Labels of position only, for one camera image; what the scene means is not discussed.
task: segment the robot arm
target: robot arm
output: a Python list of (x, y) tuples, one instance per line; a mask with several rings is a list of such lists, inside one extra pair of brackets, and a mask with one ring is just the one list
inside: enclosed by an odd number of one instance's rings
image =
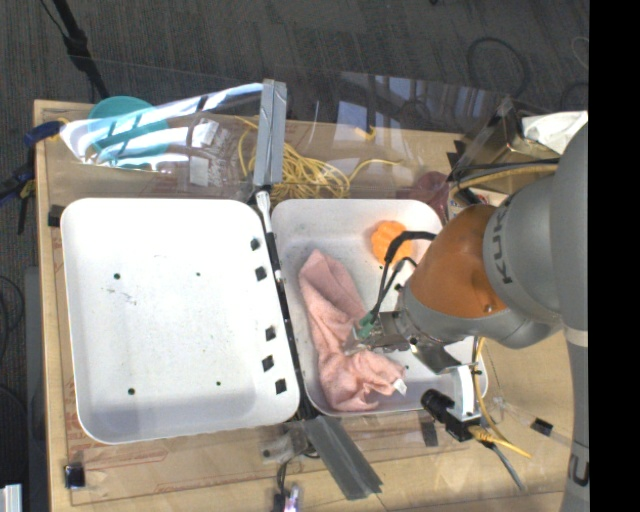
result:
[(585, 125), (554, 175), (499, 208), (467, 207), (443, 228), (402, 289), (393, 322), (381, 315), (382, 336), (369, 343), (404, 338), (442, 373), (460, 364), (444, 347), (465, 337), (520, 349), (564, 329), (575, 419), (562, 512), (589, 509), (587, 180)]

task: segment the black cord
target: black cord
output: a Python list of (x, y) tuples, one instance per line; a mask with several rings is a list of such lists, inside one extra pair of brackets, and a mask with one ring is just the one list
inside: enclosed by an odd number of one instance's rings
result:
[(1, 282), (8, 283), (14, 289), (18, 297), (19, 309), (17, 315), (15, 315), (15, 319), (12, 322), (5, 295), (2, 291), (2, 288), (0, 287), (0, 365), (2, 364), (2, 360), (4, 359), (7, 347), (9, 346), (9, 335), (20, 324), (20, 321), (24, 317), (25, 309), (24, 295), (22, 293), (22, 290), (20, 290), (20, 287), (8, 277), (0, 275), (0, 283)]
[[(518, 162), (518, 163), (491, 163), (491, 164), (477, 164), (477, 165), (464, 165), (456, 167), (447, 181), (455, 181), (459, 188), (462, 188), (462, 184), (468, 180), (484, 178), (492, 174), (496, 174), (500, 171), (509, 171), (512, 169), (521, 169), (528, 167), (538, 167), (540, 165), (557, 165), (560, 162), (559, 158), (544, 158), (540, 160), (532, 160), (531, 162)], [(471, 176), (461, 176), (461, 174), (467, 171), (482, 171)]]
[(396, 255), (396, 252), (398, 252), (400, 246), (407, 240), (434, 240), (435, 238), (436, 235), (428, 231), (403, 231), (391, 241), (384, 256), (384, 269), (382, 270), (382, 279), (380, 280), (378, 299), (376, 301), (376, 304), (369, 312), (372, 320), (375, 320), (378, 316), (378, 313), (380, 313), (380, 307), (382, 306), (382, 301), (384, 300), (385, 295), (389, 266), (391, 265), (393, 257)]
[(400, 271), (404, 267), (404, 262), (405, 261), (408, 261), (409, 263), (411, 263), (413, 265), (413, 268), (416, 268), (418, 266), (418, 264), (412, 258), (410, 258), (409, 256), (405, 256), (398, 263), (396, 263), (396, 266), (393, 268), (393, 273), (391, 274), (391, 277), (389, 278), (389, 282), (384, 287), (384, 291), (382, 292), (381, 303), (382, 303), (382, 301), (384, 301), (385, 297), (389, 293), (389, 290), (391, 289), (391, 285), (393, 284), (393, 281), (395, 281), (396, 277), (398, 277), (398, 274), (400, 273)]
[(283, 462), (278, 468), (278, 473), (276, 474), (276, 485), (278, 486), (278, 492), (284, 496), (284, 481), (287, 477), (287, 464), (291, 459)]
[(572, 105), (569, 101), (571, 95), (580, 88), (586, 89), (587, 106), (589, 104), (589, 82), (574, 82), (568, 85), (562, 96), (560, 97), (560, 110), (577, 110), (578, 108), (584, 108), (584, 105)]
[(516, 91), (512, 94), (514, 98), (517, 98), (524, 92), (524, 90), (527, 88), (527, 85), (529, 85), (529, 67), (527, 66), (527, 63), (525, 62), (523, 57), (515, 50), (513, 46), (511, 46), (506, 41), (503, 41), (502, 39), (498, 39), (497, 37), (481, 37), (480, 39), (476, 39), (469, 46), (469, 49), (467, 50), (467, 66), (469, 68), (469, 77), (471, 78), (471, 82), (477, 87), (480, 87), (480, 80), (478, 80), (478, 73), (475, 69), (474, 60), (477, 47), (483, 43), (496, 43), (500, 46), (505, 47), (518, 61), (518, 64), (520, 65), (520, 69), (522, 71), (522, 80), (520, 82), (520, 85), (518, 85)]
[(60, 34), (62, 34), (62, 37), (66, 37), (66, 34), (64, 33), (64, 30), (62, 30), (62, 27), (60, 26), (60, 23), (58, 23), (56, 21), (56, 19), (53, 17), (53, 14), (51, 14), (51, 11), (47, 7), (47, 4), (44, 3), (44, 0), (40, 0), (40, 3), (42, 4), (42, 7), (44, 7), (44, 10), (46, 11), (46, 13), (49, 16), (49, 18), (51, 18), (51, 21), (53, 21), (55, 26), (58, 27), (58, 30), (60, 31)]

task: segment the pink towel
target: pink towel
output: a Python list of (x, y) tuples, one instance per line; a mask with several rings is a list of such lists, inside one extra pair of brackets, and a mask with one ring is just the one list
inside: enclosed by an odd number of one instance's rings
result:
[(346, 356), (342, 344), (354, 323), (366, 314), (344, 266), (317, 249), (298, 276), (307, 306), (311, 336), (318, 351), (320, 385), (337, 411), (370, 411), (378, 402), (371, 391), (391, 395), (404, 367), (369, 350)]

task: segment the white plastic tray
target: white plastic tray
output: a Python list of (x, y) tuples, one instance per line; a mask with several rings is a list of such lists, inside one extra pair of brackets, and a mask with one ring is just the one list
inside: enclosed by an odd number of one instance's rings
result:
[[(78, 416), (88, 435), (124, 443), (294, 414), (299, 389), (250, 207), (82, 199), (65, 209), (61, 229)], [(275, 337), (267, 340), (269, 328)]]
[[(370, 309), (376, 301), (382, 270), (371, 250), (370, 236), (385, 220), (396, 220), (407, 229), (437, 233), (442, 228), (437, 214), (425, 203), (394, 199), (290, 199), (280, 203), (273, 212), (273, 231), (276, 233), (278, 254), (285, 278), (287, 301), (296, 337), (306, 392), (318, 410), (333, 416), (344, 413), (331, 408), (322, 392), (318, 378), (318, 356), (311, 339), (306, 308), (298, 273), (314, 249), (337, 259), (349, 271), (364, 302)], [(419, 261), (429, 246), (427, 241), (413, 243), (413, 259)], [(405, 265), (397, 282), (404, 283), (413, 272)], [(382, 304), (381, 311), (393, 310), (397, 293), (392, 291)], [(473, 338), (449, 345), (447, 351), (462, 362), (471, 361)], [(420, 397), (427, 389), (438, 389), (453, 396), (451, 375), (437, 376), (421, 364), (409, 351), (392, 352), (388, 357), (406, 368), (407, 394), (394, 393), (390, 397), (376, 396), (380, 402), (374, 413), (422, 409)], [(481, 388), (486, 391), (487, 380), (481, 376)]]

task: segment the yellow wire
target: yellow wire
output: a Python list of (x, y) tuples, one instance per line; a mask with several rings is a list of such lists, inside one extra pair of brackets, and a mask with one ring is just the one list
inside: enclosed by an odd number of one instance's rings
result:
[[(480, 353), (482, 352), (482, 349), (484, 347), (484, 343), (486, 341), (486, 338), (484, 336), (481, 336), (480, 338), (478, 338), (478, 347), (476, 349), (476, 352), (474, 354), (473, 357), (473, 363), (474, 365), (477, 364), (477, 362), (480, 360)], [(496, 444), (501, 444), (503, 446), (506, 446), (507, 448), (511, 448), (513, 451), (519, 453), (520, 455), (523, 455), (527, 458), (531, 458), (531, 454), (529, 454), (528, 452), (522, 450), (521, 448), (518, 448), (517, 446), (515, 446), (514, 444), (512, 444), (505, 436), (502, 432), (500, 432), (500, 429), (498, 429), (498, 427), (496, 426), (495, 422), (493, 421), (493, 418), (491, 417), (491, 415), (489, 414), (489, 411), (487, 410), (487, 406), (484, 403), (484, 398), (482, 397), (482, 393), (480, 392), (480, 379), (478, 376), (477, 372), (472, 372), (473, 375), (473, 390), (476, 394), (476, 399), (478, 400), (478, 405), (480, 406), (480, 411), (482, 412), (482, 416), (485, 419), (485, 421), (487, 422), (487, 424), (491, 427), (491, 430), (493, 430), (493, 432), (495, 433), (495, 436), (491, 436), (491, 440), (490, 442), (496, 443)]]
[(491, 433), (480, 425), (472, 425), (469, 427), (469, 433), (480, 442), (487, 443), (495, 443), (505, 448), (509, 448), (514, 452), (526, 457), (527, 459), (532, 458), (532, 455), (529, 452), (524, 451), (522, 448), (518, 448), (516, 445), (510, 443), (509, 441), (505, 441), (504, 439), (499, 439), (496, 436), (491, 435)]
[[(475, 358), (473, 360), (474, 364), (480, 360), (480, 353), (482, 352), (482, 348), (484, 346), (485, 340), (486, 338), (484, 337), (481, 337), (478, 339), (478, 348), (476, 350)], [(487, 406), (485, 405), (484, 398), (482, 397), (482, 393), (480, 392), (480, 378), (476, 372), (473, 372), (473, 389), (476, 394), (476, 399), (478, 400), (478, 405), (480, 406), (480, 411), (482, 412), (482, 416), (484, 417), (488, 425), (491, 427), (491, 430), (493, 430), (500, 439), (502, 439), (503, 441), (509, 442), (507, 438), (502, 434), (502, 432), (500, 432), (500, 429), (496, 426), (495, 422), (493, 421), (493, 418), (491, 418), (491, 415), (489, 414), (489, 411), (487, 411)]]
[[(238, 141), (238, 160), (245, 177), (252, 172), (255, 167), (255, 155), (245, 162), (243, 154), (244, 140), (251, 129), (257, 130), (258, 126), (242, 117), (236, 117), (248, 128)], [(300, 155), (290, 144), (285, 143), (282, 161), (282, 183), (277, 183), (271, 191), (272, 202), (282, 201), (287, 197), (291, 198), (320, 198), (329, 194), (335, 198), (349, 197), (349, 191), (353, 180), (360, 171), (372, 163), (383, 163), (397, 165), (400, 162), (393, 162), (380, 158), (371, 158), (358, 164), (350, 176), (328, 162), (323, 162), (316, 158)]]

